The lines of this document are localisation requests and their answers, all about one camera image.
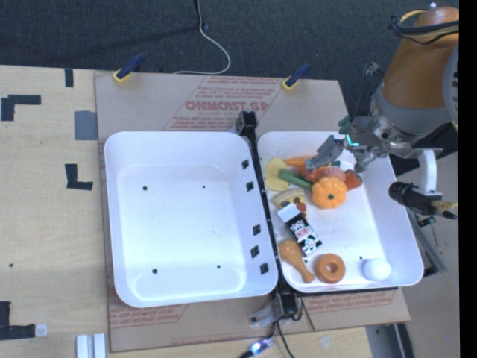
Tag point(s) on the orange doughnut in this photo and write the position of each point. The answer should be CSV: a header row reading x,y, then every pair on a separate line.
x,y
330,268

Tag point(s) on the white milk carton cow print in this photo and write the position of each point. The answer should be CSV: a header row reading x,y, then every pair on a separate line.
x,y
302,231

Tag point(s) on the yellow pizza slice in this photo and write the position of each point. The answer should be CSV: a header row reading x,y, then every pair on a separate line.
x,y
287,197

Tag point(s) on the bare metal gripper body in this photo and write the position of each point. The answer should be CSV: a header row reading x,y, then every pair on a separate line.
x,y
372,136

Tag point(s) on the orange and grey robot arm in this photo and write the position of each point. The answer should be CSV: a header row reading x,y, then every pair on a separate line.
x,y
413,73

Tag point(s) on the white rectangular block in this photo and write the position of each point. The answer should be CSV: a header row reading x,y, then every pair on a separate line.
x,y
100,346
83,347

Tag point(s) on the brown cardboard board red print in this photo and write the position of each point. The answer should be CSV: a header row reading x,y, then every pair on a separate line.
x,y
149,103

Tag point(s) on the orange carrot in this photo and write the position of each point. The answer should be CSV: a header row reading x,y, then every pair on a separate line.
x,y
296,160

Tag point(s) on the red toy tomato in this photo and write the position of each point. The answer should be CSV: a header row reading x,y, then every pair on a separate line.
x,y
354,180

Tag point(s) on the white egg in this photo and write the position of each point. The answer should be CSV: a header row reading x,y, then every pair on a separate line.
x,y
377,269

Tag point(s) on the yellow toy fruit slice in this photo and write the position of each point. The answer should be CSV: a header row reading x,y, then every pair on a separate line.
x,y
275,174

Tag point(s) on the green toy vegetable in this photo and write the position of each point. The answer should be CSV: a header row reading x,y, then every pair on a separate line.
x,y
294,179

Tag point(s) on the white plastic tray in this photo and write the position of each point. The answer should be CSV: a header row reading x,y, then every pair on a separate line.
x,y
179,218
354,229

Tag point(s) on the orange red toy vegetable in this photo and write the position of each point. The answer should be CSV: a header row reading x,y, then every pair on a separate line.
x,y
310,174

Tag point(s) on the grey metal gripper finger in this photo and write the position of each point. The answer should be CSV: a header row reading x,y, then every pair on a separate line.
x,y
363,160
328,151

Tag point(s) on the brown chicken drumstick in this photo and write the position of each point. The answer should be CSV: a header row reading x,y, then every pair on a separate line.
x,y
292,256

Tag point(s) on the black cylinder on white bracket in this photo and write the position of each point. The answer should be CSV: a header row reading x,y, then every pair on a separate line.
x,y
411,198

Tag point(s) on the thin black rod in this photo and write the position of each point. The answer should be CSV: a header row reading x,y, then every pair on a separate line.
x,y
269,215

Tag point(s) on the orange pumpkin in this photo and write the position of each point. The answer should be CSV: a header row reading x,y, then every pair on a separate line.
x,y
329,193

